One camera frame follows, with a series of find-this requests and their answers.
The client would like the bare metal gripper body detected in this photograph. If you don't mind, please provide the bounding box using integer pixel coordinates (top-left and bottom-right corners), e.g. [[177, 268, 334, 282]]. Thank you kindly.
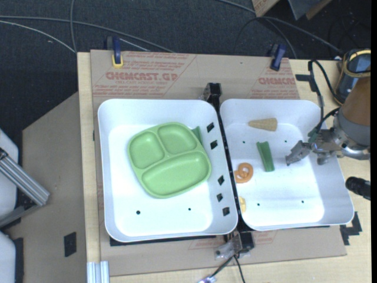
[[309, 129, 371, 160]]

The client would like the green celery stick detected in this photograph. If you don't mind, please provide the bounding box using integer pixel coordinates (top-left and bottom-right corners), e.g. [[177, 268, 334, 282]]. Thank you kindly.
[[255, 141, 276, 173]]

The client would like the tan ice cream cone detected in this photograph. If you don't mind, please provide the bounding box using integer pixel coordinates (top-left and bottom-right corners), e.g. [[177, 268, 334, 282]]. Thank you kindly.
[[247, 117, 278, 132]]

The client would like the white plastic tray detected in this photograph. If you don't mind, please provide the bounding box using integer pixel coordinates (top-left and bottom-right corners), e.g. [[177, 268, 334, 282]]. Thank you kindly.
[[219, 98, 355, 232], [97, 98, 239, 243]]

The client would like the orange pretzel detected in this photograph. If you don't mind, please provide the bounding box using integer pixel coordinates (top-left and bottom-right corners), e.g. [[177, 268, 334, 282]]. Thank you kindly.
[[233, 162, 254, 185]]

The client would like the green divided plate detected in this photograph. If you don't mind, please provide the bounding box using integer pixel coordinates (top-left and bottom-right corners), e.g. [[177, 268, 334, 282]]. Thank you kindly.
[[127, 121, 213, 200]]

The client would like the brown cardboard board red print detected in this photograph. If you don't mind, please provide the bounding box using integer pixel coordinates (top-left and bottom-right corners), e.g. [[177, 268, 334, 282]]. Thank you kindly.
[[90, 49, 349, 277]]

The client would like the black cylinder on white bracket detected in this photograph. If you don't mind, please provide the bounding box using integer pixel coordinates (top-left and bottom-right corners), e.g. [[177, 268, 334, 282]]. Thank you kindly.
[[345, 176, 371, 200]]

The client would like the black block with thin wires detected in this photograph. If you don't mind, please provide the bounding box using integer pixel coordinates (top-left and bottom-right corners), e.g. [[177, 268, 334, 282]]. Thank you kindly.
[[214, 231, 255, 261], [202, 82, 222, 103]]

